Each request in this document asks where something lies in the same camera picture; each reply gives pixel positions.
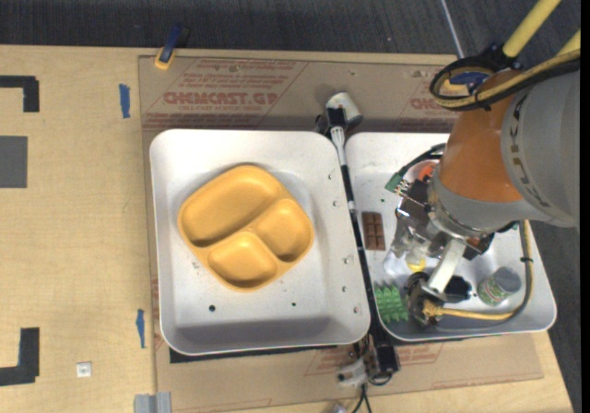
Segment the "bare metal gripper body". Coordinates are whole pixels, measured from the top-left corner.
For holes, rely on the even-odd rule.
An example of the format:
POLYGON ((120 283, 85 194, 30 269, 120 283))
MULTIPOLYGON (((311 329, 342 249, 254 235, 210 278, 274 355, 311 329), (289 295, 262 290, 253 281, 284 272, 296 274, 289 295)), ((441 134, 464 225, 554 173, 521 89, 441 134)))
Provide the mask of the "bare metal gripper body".
POLYGON ((406 260, 440 258, 452 240, 461 242, 462 256, 472 260, 490 248, 494 232, 465 226, 444 208, 429 181, 405 182, 395 209, 395 256, 406 260))

